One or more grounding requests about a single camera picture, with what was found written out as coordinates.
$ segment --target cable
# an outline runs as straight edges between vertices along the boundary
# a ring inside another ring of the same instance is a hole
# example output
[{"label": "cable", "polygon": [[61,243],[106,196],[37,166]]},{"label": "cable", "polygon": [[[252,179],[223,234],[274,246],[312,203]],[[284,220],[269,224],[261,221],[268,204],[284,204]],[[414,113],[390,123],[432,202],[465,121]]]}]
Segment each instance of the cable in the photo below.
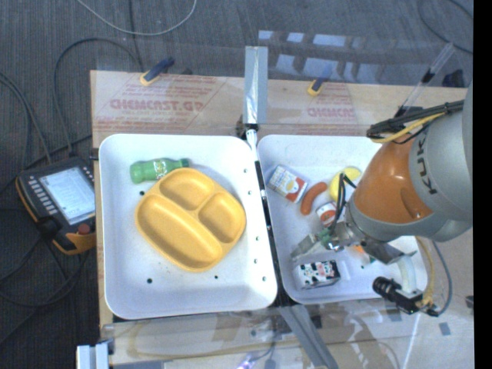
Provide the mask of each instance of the cable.
[{"label": "cable", "polygon": [[430,108],[419,108],[414,111],[409,111],[405,115],[395,116],[385,121],[380,121],[374,125],[371,125],[366,132],[366,136],[369,138],[376,138],[378,134],[383,132],[394,132],[396,128],[401,129],[404,123],[410,121],[416,121],[422,118],[426,118],[431,115],[440,113],[453,113],[463,110],[464,100],[447,102],[442,105],[438,105]]},{"label": "cable", "polygon": [[132,31],[132,30],[127,30],[127,29],[124,29],[124,28],[120,28],[116,25],[113,25],[112,23],[110,23],[108,20],[104,19],[102,16],[100,16],[96,11],[94,11],[91,7],[89,7],[87,4],[85,4],[82,0],[76,0],[80,5],[82,5],[84,8],[86,8],[88,11],[90,11],[90,13],[92,13],[93,15],[95,15],[97,18],[99,18],[101,21],[103,21],[106,25],[120,31],[120,32],[124,32],[126,34],[130,34],[130,35],[143,35],[143,36],[155,36],[155,35],[163,35],[163,34],[166,34],[166,33],[169,33],[173,30],[175,30],[176,28],[178,28],[179,26],[183,25],[194,13],[194,10],[196,8],[196,5],[197,5],[197,0],[194,0],[193,1],[193,5],[191,7],[191,10],[190,12],[176,25],[173,25],[171,26],[170,28],[166,29],[166,30],[163,30],[161,32],[155,32],[155,33],[143,33],[143,32],[135,32],[135,31]]},{"label": "cable", "polygon": [[[55,304],[55,303],[61,301],[62,299],[64,299],[65,297],[67,297],[72,292],[75,285],[77,284],[78,277],[81,274],[82,268],[84,267],[85,262],[88,259],[88,255],[89,255],[89,251],[86,251],[84,254],[84,257],[82,259],[80,259],[80,256],[79,256],[80,264],[79,264],[77,270],[72,275],[70,275],[69,278],[67,278],[65,280],[64,284],[62,284],[59,288],[57,288],[55,290],[55,292],[50,296],[50,298],[47,301],[44,301],[41,303],[23,302],[23,301],[19,301],[15,298],[8,296],[7,294],[3,293],[2,291],[0,291],[0,297],[5,299],[6,301],[10,302],[11,304],[15,304],[15,305],[21,306],[23,308],[44,308],[46,306],[50,306],[52,304]],[[67,286],[68,286],[68,289],[66,291],[64,291],[63,294],[61,294],[59,297],[56,297],[65,288],[67,288]]]},{"label": "cable", "polygon": [[451,300],[453,299],[453,280],[451,278],[451,273],[449,272],[449,268],[447,267],[446,261],[444,260],[444,256],[440,252],[437,243],[435,241],[432,241],[432,243],[434,245],[434,248],[436,249],[437,256],[439,256],[440,262],[443,265],[444,272],[446,273],[446,277],[447,277],[447,299],[442,309],[436,313],[436,316],[440,316],[449,308]]},{"label": "cable", "polygon": [[[128,0],[128,10],[129,10],[128,14],[130,17],[130,30],[133,33],[135,33],[135,21],[133,19],[133,1],[132,0]],[[137,54],[138,65],[140,67],[143,67],[143,63],[142,63],[141,56],[140,56],[140,49],[138,48],[137,38],[135,37],[135,34],[131,35],[131,39],[133,40],[133,46],[135,47],[135,53]]]},{"label": "cable", "polygon": [[403,141],[393,141],[393,143],[397,144],[397,145],[402,145],[402,144],[406,144],[407,142],[411,141],[412,139],[414,139],[415,137],[417,137],[423,130],[425,130],[427,127],[429,127],[429,124],[425,124],[421,127],[420,130],[417,130],[416,132],[414,132],[412,135],[409,135],[408,137],[406,137]]},{"label": "cable", "polygon": [[67,130],[65,121],[63,119],[63,116],[62,116],[62,111],[61,111],[60,105],[58,103],[58,96],[57,96],[58,91],[57,91],[57,84],[56,84],[57,80],[56,80],[56,78],[57,78],[57,73],[58,73],[58,66],[60,65],[60,62],[65,57],[65,55],[68,53],[68,51],[70,51],[70,49],[74,48],[75,46],[80,45],[80,44],[83,44],[85,42],[109,42],[110,44],[116,45],[119,48],[124,49],[136,62],[138,62],[138,58],[133,54],[132,51],[130,51],[130,49],[126,48],[122,44],[119,44],[119,43],[117,43],[117,42],[115,42],[115,41],[113,41],[111,39],[100,38],[100,37],[83,38],[83,39],[80,39],[80,40],[78,40],[76,42],[72,42],[60,54],[60,56],[56,60],[55,69],[53,70],[52,97],[53,97],[53,107],[54,107],[54,109],[56,111],[56,114],[58,116],[59,121],[61,122],[61,127],[63,129],[63,135],[65,136],[65,140],[67,141],[67,144],[68,144],[68,153],[70,155],[73,154],[73,149],[72,149],[70,138],[69,138],[69,135],[68,135],[68,130]]},{"label": "cable", "polygon": [[436,279],[436,271],[434,269],[434,260],[432,259],[431,253],[429,252],[429,249],[427,248],[427,245],[424,243],[421,237],[416,236],[415,239],[417,239],[417,243],[421,246],[421,248],[424,250],[425,257],[427,258],[427,262],[429,263],[429,268],[430,268],[430,277],[429,281],[427,283],[427,286],[424,290],[424,294],[422,296],[422,299],[420,302],[417,303],[417,306],[420,308],[425,308],[432,306],[434,303],[434,284],[435,284],[435,279]]},{"label": "cable", "polygon": [[431,116],[427,116],[426,118],[422,118],[419,121],[416,121],[412,125],[407,126],[403,130],[400,130],[399,132],[390,135],[389,137],[386,138],[371,138],[372,142],[375,142],[377,144],[383,144],[386,142],[391,142],[394,141],[395,139],[398,139],[402,135],[407,134],[409,131],[412,131],[416,127],[420,127],[421,125],[424,125],[425,123],[428,123],[429,121],[433,121],[435,118],[439,118],[440,116],[444,115],[444,112],[441,112],[440,114],[435,114]]},{"label": "cable", "polygon": [[31,257],[32,252],[34,251],[34,249],[36,248],[36,246],[38,246],[38,243],[40,241],[42,241],[42,239],[41,239],[41,237],[38,237],[38,239],[35,240],[34,244],[29,248],[29,250],[27,250],[24,253],[24,255],[22,256],[21,261],[19,262],[19,264],[14,269],[12,269],[10,272],[8,272],[5,276],[2,276],[2,278],[0,278],[0,285],[4,281],[6,281],[8,278],[10,278],[11,276],[13,276],[14,274],[16,274],[17,272],[19,272],[22,269],[22,267],[29,260],[29,258]]},{"label": "cable", "polygon": [[[49,250],[50,254],[52,255],[52,259],[53,261],[58,265],[58,271],[60,272],[60,274],[62,275],[62,277],[65,279],[65,281],[67,280],[67,277],[63,271],[63,267],[62,265],[60,264],[60,261],[57,259],[57,257],[55,256],[55,253],[53,252],[50,244],[48,243],[47,240],[44,240],[45,242],[45,245],[46,245],[46,248]],[[72,330],[71,330],[71,334],[73,335],[74,337],[74,345],[77,344],[77,332],[78,332],[78,327],[77,327],[77,311],[75,310],[75,302],[74,302],[74,297],[73,297],[73,294],[70,294],[69,296],[70,298],[70,312],[71,312],[71,316],[72,316]]]},{"label": "cable", "polygon": [[[48,151],[48,146],[46,145],[46,140],[45,136],[42,134],[42,131],[39,127],[38,121],[34,115],[34,112],[32,110],[31,104],[29,104],[29,101],[27,98],[24,96],[24,94],[20,91],[18,86],[14,81],[12,81],[7,75],[3,74],[0,72],[0,83],[5,85],[10,91],[12,91],[15,95],[15,97],[21,102],[22,106],[26,110],[26,113],[28,116],[30,116],[31,121],[33,125],[35,126],[36,131],[38,132],[39,139],[42,143],[42,147],[45,149],[45,154],[48,159],[48,162],[51,164],[52,160],[49,156],[49,151]],[[24,156],[23,156],[23,163],[25,163],[25,158],[26,158],[26,151],[27,151],[27,143],[28,143],[28,135],[29,135],[29,127],[27,127],[28,133],[26,135],[25,139],[25,148],[24,148]]]},{"label": "cable", "polygon": [[5,341],[7,339],[9,339],[12,336],[12,334],[14,332],[16,332],[22,325],[24,325],[25,323],[27,323],[29,321],[29,319],[36,314],[37,311],[38,311],[38,309],[32,309],[31,310],[31,313],[29,313],[27,315],[27,317],[23,318],[21,320],[21,322],[19,322],[17,325],[15,325],[14,329],[12,331],[10,331],[10,333],[8,333],[7,335],[5,335],[5,337],[3,339],[0,340],[0,346],[2,346],[2,344],[4,344]]},{"label": "cable", "polygon": [[[461,11],[463,11],[469,18],[471,18],[471,21],[473,23],[473,20],[474,20],[474,17],[472,16],[472,14],[466,10],[466,8],[464,6],[462,6],[460,3],[456,2],[455,0],[448,0],[450,3],[456,5]],[[424,23],[424,25],[430,30],[430,32],[432,32],[434,35],[436,35],[441,41],[444,41],[446,43],[450,42],[447,38],[445,38],[443,35],[439,34],[438,32],[436,32],[434,30],[434,28],[432,28],[431,25],[429,25],[427,23],[427,21],[424,19],[424,16],[422,15],[422,4],[423,4],[424,0],[419,0],[418,4],[417,4],[417,10],[418,10],[418,14],[419,14],[419,17],[421,19],[421,21]],[[473,51],[471,51],[470,49],[467,49],[467,48],[464,48],[462,46],[459,46],[459,45],[456,45],[453,43],[453,46],[456,48],[456,49],[459,49],[463,52],[466,52],[466,53],[469,53],[469,54],[473,54]]]},{"label": "cable", "polygon": [[340,216],[345,208],[345,205],[347,204],[345,195],[346,195],[346,189],[345,189],[345,182],[347,182],[350,186],[353,188],[356,188],[357,185],[344,173],[341,172],[338,178],[338,195],[337,195],[337,204],[336,204],[336,212],[335,212],[335,217],[333,222],[331,223],[329,228],[329,233],[330,235],[333,235],[335,232],[335,227],[340,219]]},{"label": "cable", "polygon": [[248,359],[248,362],[252,363],[252,362],[259,361],[260,359],[262,359],[263,357],[266,357],[269,354],[270,354],[270,358],[271,358],[271,356],[274,353],[274,348],[275,348],[275,342],[272,342],[271,346],[268,348],[268,350],[265,353],[263,353],[262,355],[259,355],[257,357],[253,357],[253,358]]},{"label": "cable", "polygon": [[[79,142],[85,141],[89,138],[92,138],[92,134],[86,135],[85,137],[79,138],[76,141],[73,141],[71,144],[77,144]],[[58,153],[59,151],[65,150],[67,148],[67,145],[62,145],[59,148],[56,148],[54,151],[50,151],[50,155],[54,155],[55,153]],[[43,161],[46,158],[46,155],[41,156],[40,158],[36,158],[34,161],[31,161],[30,164],[25,166],[25,169],[34,167],[37,163]],[[0,188],[0,194],[2,194],[6,188],[14,183],[15,179],[17,178],[17,175],[13,178],[11,178],[2,188]],[[0,208],[0,210],[12,210],[12,211],[25,211],[25,208],[19,208],[19,209],[8,209],[8,208]]]}]

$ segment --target small box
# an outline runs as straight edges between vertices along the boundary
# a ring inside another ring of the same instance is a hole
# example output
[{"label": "small box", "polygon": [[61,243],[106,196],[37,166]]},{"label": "small box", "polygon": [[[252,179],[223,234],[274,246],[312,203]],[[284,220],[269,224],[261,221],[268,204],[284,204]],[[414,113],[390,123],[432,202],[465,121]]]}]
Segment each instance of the small box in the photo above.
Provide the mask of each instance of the small box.
[{"label": "small box", "polygon": [[335,260],[298,265],[295,274],[298,286],[302,289],[331,286],[340,280],[340,272]]},{"label": "small box", "polygon": [[282,165],[275,168],[268,187],[294,203],[301,200],[308,183]]}]

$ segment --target blue clamp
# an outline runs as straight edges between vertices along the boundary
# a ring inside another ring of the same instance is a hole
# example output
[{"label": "blue clamp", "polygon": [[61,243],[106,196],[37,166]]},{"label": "blue clamp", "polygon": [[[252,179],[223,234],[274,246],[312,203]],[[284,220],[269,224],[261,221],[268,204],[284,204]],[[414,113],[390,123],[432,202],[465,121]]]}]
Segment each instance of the blue clamp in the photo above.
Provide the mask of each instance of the blue clamp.
[{"label": "blue clamp", "polygon": [[150,70],[140,75],[140,83],[142,83],[144,86],[149,86],[153,84],[159,79],[159,74],[166,71],[174,63],[175,60],[173,58],[165,58],[164,60],[161,60]]},{"label": "blue clamp", "polygon": [[313,97],[319,95],[321,93],[321,85],[323,84],[323,82],[326,82],[330,78],[330,75],[331,75],[331,66],[327,65],[324,68],[321,76],[316,78],[309,84],[309,87],[307,88],[307,93],[309,95],[312,95]]}]

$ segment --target yellow cable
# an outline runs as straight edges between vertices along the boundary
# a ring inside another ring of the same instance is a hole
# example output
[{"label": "yellow cable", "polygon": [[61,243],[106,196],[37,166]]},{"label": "yellow cable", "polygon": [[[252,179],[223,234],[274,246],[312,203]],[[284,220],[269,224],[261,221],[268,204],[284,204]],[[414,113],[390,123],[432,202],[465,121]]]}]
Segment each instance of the yellow cable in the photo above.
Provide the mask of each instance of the yellow cable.
[{"label": "yellow cable", "polygon": [[425,256],[427,257],[427,260],[429,261],[429,267],[430,267],[429,281],[427,283],[424,294],[422,296],[422,300],[417,303],[422,308],[428,305],[432,305],[434,303],[432,297],[434,295],[434,283],[436,278],[436,272],[434,270],[434,261],[432,260],[431,253],[429,252],[427,245],[424,243],[424,241],[422,241],[421,237],[415,237],[415,238],[417,239],[417,242],[422,247],[422,249],[424,249],[424,253]]},{"label": "yellow cable", "polygon": [[427,116],[426,118],[422,118],[420,120],[417,120],[415,123],[407,126],[403,130],[400,130],[399,132],[397,132],[397,133],[395,133],[393,135],[390,135],[389,137],[386,137],[386,138],[372,138],[371,140],[372,140],[372,142],[375,142],[377,144],[383,144],[385,142],[394,141],[395,139],[401,137],[402,135],[407,134],[409,131],[412,131],[414,128],[416,128],[418,126],[421,126],[421,125],[424,125],[428,121],[434,120],[435,118],[439,118],[440,116],[444,115],[444,113],[445,112],[441,112],[441,113],[438,113],[438,114],[435,114],[435,115],[431,115],[431,116]]}]

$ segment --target white tray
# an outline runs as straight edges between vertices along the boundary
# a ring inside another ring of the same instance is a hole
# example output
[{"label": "white tray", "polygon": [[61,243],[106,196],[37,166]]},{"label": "white tray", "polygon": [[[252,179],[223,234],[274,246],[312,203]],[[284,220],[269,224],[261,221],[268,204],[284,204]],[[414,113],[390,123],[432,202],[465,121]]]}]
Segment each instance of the white tray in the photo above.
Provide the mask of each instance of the white tray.
[{"label": "white tray", "polygon": [[[309,186],[319,181],[327,183],[341,170],[348,166],[364,169],[373,158],[380,145],[365,137],[328,137],[314,135],[268,135],[258,143],[258,157],[261,162],[265,184],[273,175],[277,165],[297,173],[307,180]],[[316,254],[291,260],[291,252],[299,241],[311,232],[322,229],[315,209],[330,201],[327,193],[320,194],[313,204],[313,211],[308,216],[300,212],[300,203],[292,203],[278,193],[267,188],[268,206],[274,233],[275,247],[281,270],[282,282],[286,292],[301,304],[322,304],[335,301],[380,298],[372,283],[378,276],[394,278],[401,281],[401,274],[396,264],[384,265],[379,261],[368,264],[367,255],[346,248],[338,253],[321,249]],[[404,253],[418,251],[414,237],[401,237],[391,245]],[[341,280],[331,286],[310,290],[299,289],[294,276],[294,269],[300,263],[312,261],[337,262]],[[425,289],[427,272],[420,252],[412,257],[417,287]]]},{"label": "white tray", "polygon": [[[155,182],[133,184],[135,161],[188,158],[233,194],[246,212],[238,243],[211,270],[184,271],[160,255],[136,228],[140,192]],[[99,148],[104,236],[105,299],[125,319],[219,311],[257,310],[277,294],[268,232],[254,160],[239,138],[199,135],[118,134]]]}]

